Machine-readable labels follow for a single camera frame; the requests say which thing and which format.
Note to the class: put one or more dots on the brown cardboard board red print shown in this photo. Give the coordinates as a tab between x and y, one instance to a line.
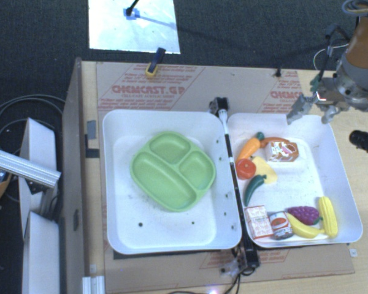
248	87

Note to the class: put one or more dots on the white and orange carton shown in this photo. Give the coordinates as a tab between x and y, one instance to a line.
282	152

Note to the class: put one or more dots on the purple grapes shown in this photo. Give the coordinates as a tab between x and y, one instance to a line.
305	214

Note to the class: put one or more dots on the yellow banana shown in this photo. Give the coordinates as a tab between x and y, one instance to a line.
303	230

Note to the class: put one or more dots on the black cylinder on white bracket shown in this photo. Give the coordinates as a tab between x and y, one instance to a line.
363	141

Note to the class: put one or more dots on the white plastic tray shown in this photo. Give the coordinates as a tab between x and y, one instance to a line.
319	170
159	234

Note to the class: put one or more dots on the orange and white packet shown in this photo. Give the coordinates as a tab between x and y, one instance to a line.
258	223

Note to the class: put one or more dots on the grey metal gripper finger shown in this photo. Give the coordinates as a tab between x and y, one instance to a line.
329	113
298	107

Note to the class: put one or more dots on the green chili pepper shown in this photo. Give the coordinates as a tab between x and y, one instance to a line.
252	187

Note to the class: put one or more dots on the green divided plate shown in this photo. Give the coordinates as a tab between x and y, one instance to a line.
168	173

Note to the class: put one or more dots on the red and white can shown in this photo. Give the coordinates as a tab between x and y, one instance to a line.
281	225

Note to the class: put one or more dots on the red tomato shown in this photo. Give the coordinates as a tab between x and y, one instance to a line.
245	168

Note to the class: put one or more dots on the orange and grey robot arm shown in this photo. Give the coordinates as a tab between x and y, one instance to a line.
363	41

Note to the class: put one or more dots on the thin black and white rod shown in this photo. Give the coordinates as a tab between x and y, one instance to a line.
232	164

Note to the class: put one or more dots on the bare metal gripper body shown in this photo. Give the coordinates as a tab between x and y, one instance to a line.
345	95

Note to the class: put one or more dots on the yellow corn cob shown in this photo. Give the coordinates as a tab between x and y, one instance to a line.
328	216

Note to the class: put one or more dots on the orange carrot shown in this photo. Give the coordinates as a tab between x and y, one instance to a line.
249	149

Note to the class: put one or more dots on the yellow pepper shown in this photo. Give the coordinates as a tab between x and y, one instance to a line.
265	170

